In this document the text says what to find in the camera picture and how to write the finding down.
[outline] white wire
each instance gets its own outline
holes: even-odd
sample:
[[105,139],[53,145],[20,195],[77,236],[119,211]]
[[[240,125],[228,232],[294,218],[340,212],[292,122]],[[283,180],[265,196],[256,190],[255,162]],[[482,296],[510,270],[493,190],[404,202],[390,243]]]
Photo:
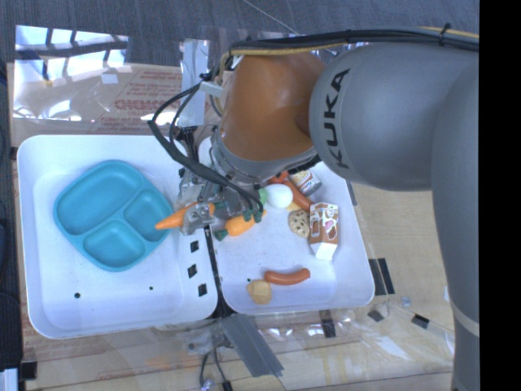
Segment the white wire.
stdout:
[[286,28],[286,29],[289,30],[290,32],[294,33],[295,35],[300,35],[300,34],[299,34],[298,32],[296,32],[293,28],[291,28],[291,27],[288,26],[287,24],[283,23],[281,20],[274,18],[270,13],[266,13],[265,11],[263,11],[262,9],[260,9],[259,7],[257,7],[257,6],[255,6],[254,4],[250,3],[248,0],[240,0],[240,1],[246,3],[247,5],[249,5],[249,7],[252,7],[252,8],[254,8],[255,10],[259,11],[260,13],[262,13],[263,15],[269,17],[272,21],[277,22],[278,24],[280,24],[281,26],[283,26],[284,28]]

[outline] toy sausage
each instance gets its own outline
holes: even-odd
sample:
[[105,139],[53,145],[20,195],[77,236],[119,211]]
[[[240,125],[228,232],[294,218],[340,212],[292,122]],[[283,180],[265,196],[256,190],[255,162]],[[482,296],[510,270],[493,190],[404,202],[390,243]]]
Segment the toy sausage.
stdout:
[[292,274],[281,274],[274,270],[267,270],[264,273],[264,280],[277,285],[295,285],[301,283],[311,277],[311,273],[307,268],[302,268]]

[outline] cable tie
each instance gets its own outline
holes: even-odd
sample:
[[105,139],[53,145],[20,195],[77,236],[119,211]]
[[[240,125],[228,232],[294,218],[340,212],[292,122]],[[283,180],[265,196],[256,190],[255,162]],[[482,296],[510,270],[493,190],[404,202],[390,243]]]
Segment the cable tie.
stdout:
[[450,23],[446,23],[443,29],[441,29],[440,35],[438,35],[438,45],[440,46],[444,46],[443,40],[445,37],[445,32],[447,32],[447,29],[450,29]]

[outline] white tray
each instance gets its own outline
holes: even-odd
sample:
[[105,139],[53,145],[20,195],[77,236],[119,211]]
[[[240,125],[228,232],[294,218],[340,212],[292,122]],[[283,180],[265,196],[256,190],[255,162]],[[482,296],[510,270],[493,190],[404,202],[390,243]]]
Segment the white tray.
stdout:
[[[149,257],[119,273],[95,266],[59,232],[52,215],[58,194],[87,169],[109,159],[133,165],[173,204],[180,165],[153,136],[46,135],[20,145],[28,315],[43,336],[192,322],[207,318],[216,308],[217,289],[203,231],[191,236],[171,231]],[[192,242],[198,242],[199,250],[191,251]],[[193,265],[197,273],[189,277]]]
[[[372,300],[374,280],[347,184],[323,163],[312,171],[322,187],[310,199],[339,206],[340,237],[333,260],[318,260],[308,241],[291,232],[289,213],[268,205],[260,224],[241,236],[214,241],[223,296],[238,313],[352,308]],[[311,278],[297,285],[272,285],[268,305],[256,304],[247,293],[249,280],[261,279],[266,270],[292,272],[302,267],[310,270]]]

